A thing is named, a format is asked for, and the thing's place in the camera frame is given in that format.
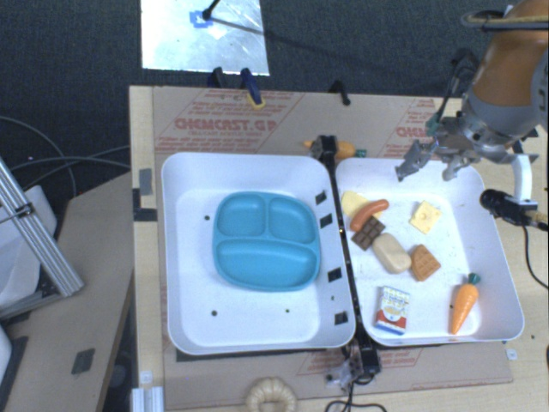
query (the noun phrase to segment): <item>blue plate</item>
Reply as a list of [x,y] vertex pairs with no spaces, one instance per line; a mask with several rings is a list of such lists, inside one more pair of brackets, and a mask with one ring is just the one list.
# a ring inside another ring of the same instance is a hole
[[214,223],[214,261],[227,281],[264,291],[300,290],[317,277],[320,241],[311,209],[292,197],[237,192]]

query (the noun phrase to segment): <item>brown waffle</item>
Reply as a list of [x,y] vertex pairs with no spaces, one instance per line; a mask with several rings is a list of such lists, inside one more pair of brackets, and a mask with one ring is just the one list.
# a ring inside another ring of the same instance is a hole
[[351,239],[365,251],[384,229],[384,224],[372,216]]
[[412,253],[412,272],[418,281],[424,281],[440,269],[440,263],[427,248],[420,244]]

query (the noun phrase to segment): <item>blue marking on paper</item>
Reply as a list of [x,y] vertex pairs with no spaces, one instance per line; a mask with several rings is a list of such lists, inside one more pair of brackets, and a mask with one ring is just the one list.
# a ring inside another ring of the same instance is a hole
[[204,20],[202,18],[201,10],[193,10],[189,13],[189,19],[192,25],[198,29],[204,29],[209,26],[213,26],[214,22],[212,20]]

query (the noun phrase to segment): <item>gray carpet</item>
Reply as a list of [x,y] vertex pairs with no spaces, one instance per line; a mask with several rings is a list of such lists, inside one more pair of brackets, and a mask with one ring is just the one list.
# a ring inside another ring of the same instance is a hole
[[[459,17],[518,1],[261,0],[271,76],[259,84],[325,92],[341,79],[351,93],[440,96],[455,49],[481,55],[490,39]],[[0,0],[0,115],[40,129],[67,155],[127,145],[130,84],[206,85],[204,74],[143,70],[140,50],[140,0]],[[0,155],[14,167],[55,153],[0,121]],[[128,151],[112,158],[129,162]],[[15,173],[26,185],[55,166]],[[82,164],[77,189],[123,171]],[[67,173],[42,185],[62,212],[71,197]]]

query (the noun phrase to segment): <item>toy hot dog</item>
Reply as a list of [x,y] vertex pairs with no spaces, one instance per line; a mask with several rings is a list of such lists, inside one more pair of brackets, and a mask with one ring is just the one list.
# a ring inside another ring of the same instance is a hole
[[357,212],[351,221],[351,230],[358,232],[372,215],[386,210],[388,207],[389,202],[387,200],[377,200],[376,202],[367,203],[364,208]]

